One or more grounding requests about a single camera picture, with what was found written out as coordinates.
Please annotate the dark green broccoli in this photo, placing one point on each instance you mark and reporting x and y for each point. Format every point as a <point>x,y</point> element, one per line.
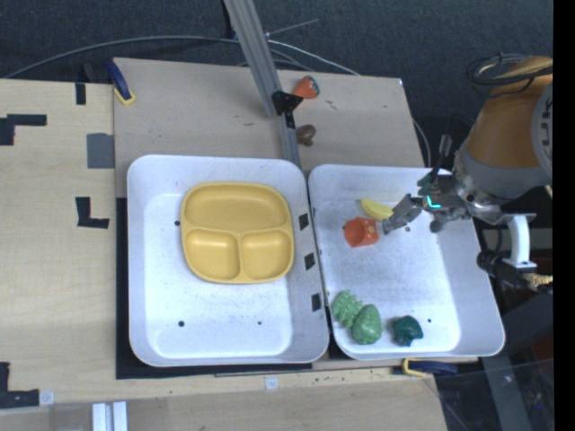
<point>407,330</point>

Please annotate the white plastic tray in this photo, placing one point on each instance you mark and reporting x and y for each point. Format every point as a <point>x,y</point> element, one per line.
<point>224,317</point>
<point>404,276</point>

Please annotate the red fries carton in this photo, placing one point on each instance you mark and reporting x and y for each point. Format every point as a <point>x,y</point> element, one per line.
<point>360,232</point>

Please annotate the yellow banana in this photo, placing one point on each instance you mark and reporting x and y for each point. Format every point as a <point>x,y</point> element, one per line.
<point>375,209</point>

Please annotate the light green ribbed vegetable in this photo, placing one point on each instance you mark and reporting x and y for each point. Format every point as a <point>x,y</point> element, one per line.
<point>346,308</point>

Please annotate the black cylinder on white bracket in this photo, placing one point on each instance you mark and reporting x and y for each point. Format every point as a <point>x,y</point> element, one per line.
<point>519,240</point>

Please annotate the brown mushroom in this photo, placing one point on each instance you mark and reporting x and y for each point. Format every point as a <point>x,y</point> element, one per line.
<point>306,134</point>

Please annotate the yellow divided plate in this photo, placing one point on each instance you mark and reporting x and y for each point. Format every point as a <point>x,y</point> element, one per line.
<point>237,232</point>

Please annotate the brown cardboard board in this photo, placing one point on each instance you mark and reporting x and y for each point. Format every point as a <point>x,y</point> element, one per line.
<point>202,115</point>

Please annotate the red strawberry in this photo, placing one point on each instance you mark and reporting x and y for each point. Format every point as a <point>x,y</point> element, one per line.
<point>306,87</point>

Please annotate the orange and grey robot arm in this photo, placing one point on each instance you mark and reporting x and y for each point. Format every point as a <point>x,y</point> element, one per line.
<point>503,137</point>

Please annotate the light green cabbage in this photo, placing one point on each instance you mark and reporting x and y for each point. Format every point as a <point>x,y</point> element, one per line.
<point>367,326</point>

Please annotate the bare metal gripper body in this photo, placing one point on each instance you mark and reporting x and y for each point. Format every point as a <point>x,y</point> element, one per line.
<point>462,204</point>

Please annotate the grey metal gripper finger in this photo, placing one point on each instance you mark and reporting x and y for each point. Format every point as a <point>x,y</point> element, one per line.
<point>401,214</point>
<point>436,226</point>

